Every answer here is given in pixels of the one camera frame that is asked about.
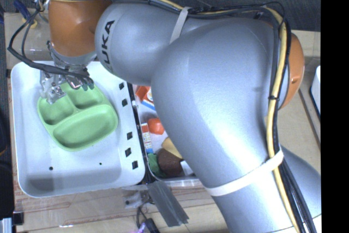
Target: white container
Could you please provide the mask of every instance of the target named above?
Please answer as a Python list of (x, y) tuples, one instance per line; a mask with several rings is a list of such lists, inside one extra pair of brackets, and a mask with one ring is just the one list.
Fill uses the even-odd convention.
[[(126, 82), (110, 74), (99, 62), (90, 63), (88, 71), (115, 108), (119, 124), (100, 142), (72, 152), (54, 142), (39, 118), (40, 71), (22, 62), (12, 69), (18, 181), (29, 196), (45, 197), (132, 186), (142, 181), (145, 175), (145, 163)], [(122, 105), (124, 99), (128, 102), (126, 106)], [(129, 148), (131, 153), (127, 156), (126, 150)]]

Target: wooden table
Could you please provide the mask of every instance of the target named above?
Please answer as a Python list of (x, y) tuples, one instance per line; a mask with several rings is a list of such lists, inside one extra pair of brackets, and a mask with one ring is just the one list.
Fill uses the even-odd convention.
[[(7, 45), (21, 22), (19, 14), (5, 14)], [(49, 29), (48, 25), (40, 19), (39, 26), (39, 29), (29, 32), (26, 42), (27, 53), (32, 59), (37, 58), (37, 55), (47, 58), (46, 42), (49, 40)], [(306, 68), (300, 91), (285, 108), (279, 111), (279, 139), (283, 146), (321, 172), (320, 120), (309, 94), (315, 69), (320, 65), (320, 33), (294, 31), (294, 34), (302, 44)], [(14, 41), (14, 48), (17, 50), (20, 49), (22, 36), (23, 32)], [(37, 46), (37, 51), (30, 51), (29, 49), (34, 46)], [(8, 54), (8, 69), (16, 63), (18, 60)], [(21, 190), (17, 180), (10, 79), (8, 79), (8, 90), (15, 212), (24, 213), (24, 222), (16, 226), (17, 232), (130, 233), (137, 231), (136, 209), (125, 208), (123, 200), (124, 196), (130, 194), (129, 190), (108, 189), (40, 199), (30, 197)], [(157, 208), (147, 204), (144, 207), (146, 216), (154, 219), (160, 232), (228, 232), (219, 209), (201, 185), (172, 188), (172, 192), (189, 216), (189, 223), (169, 228)]]

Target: green divided plate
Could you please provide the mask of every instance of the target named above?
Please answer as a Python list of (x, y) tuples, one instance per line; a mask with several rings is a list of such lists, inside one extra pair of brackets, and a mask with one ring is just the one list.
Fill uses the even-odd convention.
[(64, 83), (61, 89), (67, 93), (65, 97), (52, 105), (40, 97), (37, 106), (42, 123), (59, 147), (82, 150), (117, 128), (115, 109), (96, 85), (84, 91)]

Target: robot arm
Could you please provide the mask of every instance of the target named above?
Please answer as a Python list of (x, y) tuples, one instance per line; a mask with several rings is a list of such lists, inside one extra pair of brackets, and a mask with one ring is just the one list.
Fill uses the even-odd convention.
[[(305, 232), (303, 222), (315, 232), (321, 178), (277, 139), (277, 110), (296, 93), (304, 71), (302, 47), (285, 21), (258, 6), (192, 10), (172, 41), (182, 7), (112, 2), (50, 0), (50, 51), (64, 71), (43, 71), (41, 84), (49, 84), (43, 92), (59, 78), (87, 89), (86, 66), (97, 56), (112, 74), (152, 87), (162, 124), (231, 232)], [(244, 16), (251, 11), (272, 21)], [(60, 95), (46, 97), (54, 102)], [(280, 162), (265, 168), (280, 155), (278, 168)], [(252, 179), (236, 187), (247, 175)]]

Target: food item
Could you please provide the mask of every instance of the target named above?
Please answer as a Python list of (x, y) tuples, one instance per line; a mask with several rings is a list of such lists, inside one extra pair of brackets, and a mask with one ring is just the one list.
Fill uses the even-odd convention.
[(161, 144), (161, 146), (167, 150), (168, 152), (174, 154), (176, 157), (179, 157), (180, 159), (183, 159), (179, 151), (176, 149), (174, 144), (172, 143), (170, 137), (167, 137), (165, 141)]
[(183, 174), (183, 168), (180, 164), (181, 158), (176, 157), (173, 153), (161, 148), (157, 154), (158, 164), (167, 177), (179, 177)]
[(151, 135), (149, 133), (148, 124), (142, 123), (141, 128), (142, 128), (144, 148), (146, 149), (147, 153), (153, 153), (153, 145), (151, 141)]
[(136, 91), (136, 95), (139, 97), (143, 105), (155, 110), (151, 87), (140, 86)]
[(148, 120), (148, 126), (150, 133), (162, 135), (165, 132), (165, 128), (159, 118), (150, 118)]
[(161, 171), (159, 164), (158, 164), (158, 156), (154, 153), (148, 154), (148, 164), (149, 168), (151, 169), (152, 173), (156, 175), (156, 177), (159, 178), (165, 178), (166, 175)]

